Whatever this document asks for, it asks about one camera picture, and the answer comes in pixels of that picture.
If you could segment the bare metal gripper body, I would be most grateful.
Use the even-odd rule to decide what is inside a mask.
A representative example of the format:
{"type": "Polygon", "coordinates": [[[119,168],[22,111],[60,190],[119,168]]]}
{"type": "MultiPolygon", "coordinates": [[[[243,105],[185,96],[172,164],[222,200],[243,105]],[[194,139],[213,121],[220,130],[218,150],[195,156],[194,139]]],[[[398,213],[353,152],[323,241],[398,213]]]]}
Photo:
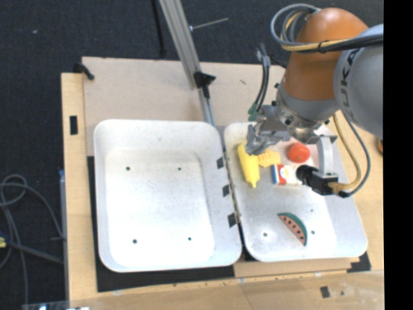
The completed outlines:
{"type": "Polygon", "coordinates": [[[320,121],[301,117],[284,104],[263,105],[254,125],[255,144],[276,144],[294,138],[302,143],[312,143],[320,121]]]}

